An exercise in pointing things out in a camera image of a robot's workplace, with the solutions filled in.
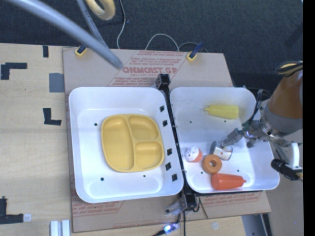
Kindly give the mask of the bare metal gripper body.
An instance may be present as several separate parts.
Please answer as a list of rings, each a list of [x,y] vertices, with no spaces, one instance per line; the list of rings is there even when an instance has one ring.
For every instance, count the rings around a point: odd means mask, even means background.
[[[243,136],[248,139],[247,147],[252,148],[256,143],[279,141],[284,134],[274,129],[269,122],[264,120],[246,121],[242,124]]]

